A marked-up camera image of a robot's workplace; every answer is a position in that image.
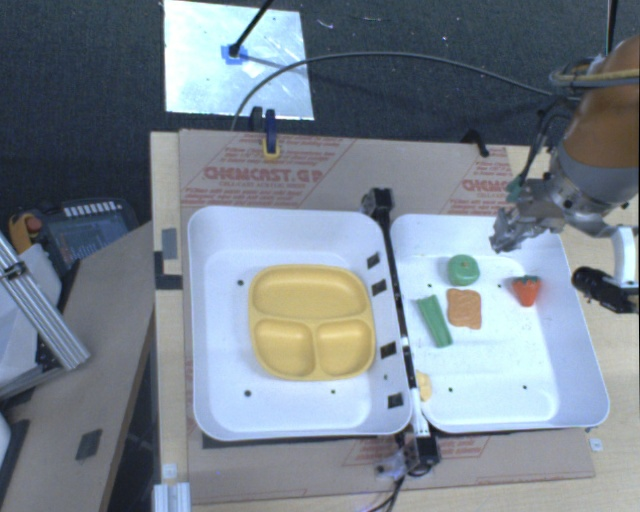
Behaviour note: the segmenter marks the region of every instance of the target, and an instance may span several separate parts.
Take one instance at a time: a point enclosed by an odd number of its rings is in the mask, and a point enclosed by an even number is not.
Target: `yellow plate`
[[[272,375],[335,380],[366,371],[375,355],[367,289],[352,272],[324,265],[278,265],[249,289],[251,342]]]

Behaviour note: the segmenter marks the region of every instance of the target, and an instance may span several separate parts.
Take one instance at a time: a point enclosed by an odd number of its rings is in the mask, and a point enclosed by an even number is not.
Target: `white tray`
[[[452,433],[601,423],[609,399],[559,236],[496,255],[488,241],[493,221],[405,215],[392,225],[414,365],[433,386],[425,416]],[[453,345],[437,348],[416,300],[435,294],[446,315],[447,261],[461,253],[480,266],[480,279],[467,288],[482,296],[482,328],[449,324]],[[542,279],[531,308],[511,291],[511,278],[524,274]]]
[[[383,435],[406,426],[407,377],[384,239],[373,220],[355,212],[212,206],[192,216],[188,250],[194,412],[206,434],[228,441]],[[369,268],[374,254],[380,263]],[[343,267],[364,282],[377,345],[369,370],[300,382],[260,366],[249,332],[249,285],[260,270],[280,264]],[[382,280],[387,290],[373,296],[371,286]],[[380,347],[392,342],[396,353],[382,358]],[[402,404],[389,407],[398,395]]]

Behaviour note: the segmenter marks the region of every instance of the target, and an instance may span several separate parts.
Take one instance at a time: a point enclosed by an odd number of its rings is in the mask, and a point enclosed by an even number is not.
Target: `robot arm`
[[[565,224],[592,237],[611,238],[615,275],[583,267],[573,283],[618,313],[638,312],[638,228],[611,226],[603,217],[638,193],[639,60],[640,36],[635,36],[606,58],[591,62],[586,74],[552,75],[556,84],[569,81],[588,92],[543,179],[526,179],[525,172],[510,184],[508,201],[513,207],[498,212],[490,238],[496,252],[517,249],[526,238],[546,230],[558,233]]]

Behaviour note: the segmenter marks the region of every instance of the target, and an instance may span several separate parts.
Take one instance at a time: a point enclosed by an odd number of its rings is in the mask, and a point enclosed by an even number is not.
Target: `multimeter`
[[[125,200],[84,199],[17,213],[9,220],[9,236],[18,253],[41,244],[62,277],[77,260],[137,226],[135,213]]]

